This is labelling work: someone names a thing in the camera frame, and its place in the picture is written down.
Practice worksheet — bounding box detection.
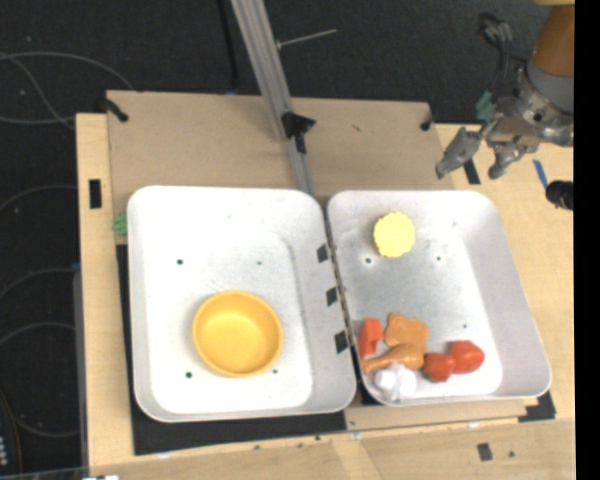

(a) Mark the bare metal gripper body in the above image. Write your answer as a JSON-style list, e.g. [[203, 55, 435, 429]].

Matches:
[[483, 81, 575, 155]]

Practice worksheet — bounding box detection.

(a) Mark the yellow round biscuit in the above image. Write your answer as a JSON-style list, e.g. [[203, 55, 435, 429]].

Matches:
[[372, 211, 417, 259]]

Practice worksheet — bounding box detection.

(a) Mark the white plastic tray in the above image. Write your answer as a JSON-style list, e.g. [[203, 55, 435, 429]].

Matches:
[[126, 184, 358, 424], [325, 189, 553, 408]]

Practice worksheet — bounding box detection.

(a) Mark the thin black and white rod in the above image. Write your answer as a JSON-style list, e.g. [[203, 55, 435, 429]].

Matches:
[[324, 202, 364, 395]]

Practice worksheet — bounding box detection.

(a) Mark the brown toast slice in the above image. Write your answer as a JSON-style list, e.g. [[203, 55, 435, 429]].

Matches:
[[383, 312, 431, 349]]

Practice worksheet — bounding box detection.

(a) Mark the orange carrot piece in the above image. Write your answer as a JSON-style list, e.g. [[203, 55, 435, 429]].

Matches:
[[357, 317, 385, 361]]

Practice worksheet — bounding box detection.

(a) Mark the brown chicken drumstick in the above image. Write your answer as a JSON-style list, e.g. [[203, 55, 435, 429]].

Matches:
[[361, 341, 427, 376]]

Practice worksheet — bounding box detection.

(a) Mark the small red tomato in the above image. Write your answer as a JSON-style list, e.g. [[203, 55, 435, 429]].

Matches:
[[421, 351, 456, 384]]

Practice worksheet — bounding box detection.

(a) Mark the white crumpled lump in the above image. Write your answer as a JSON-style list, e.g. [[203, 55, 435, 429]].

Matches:
[[373, 362, 418, 402]]

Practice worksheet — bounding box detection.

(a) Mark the brown cardboard board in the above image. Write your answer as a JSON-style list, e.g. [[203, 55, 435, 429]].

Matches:
[[104, 89, 542, 432]]

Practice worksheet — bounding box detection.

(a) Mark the yellow bowl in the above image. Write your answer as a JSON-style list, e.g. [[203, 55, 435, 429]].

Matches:
[[191, 289, 285, 379]]

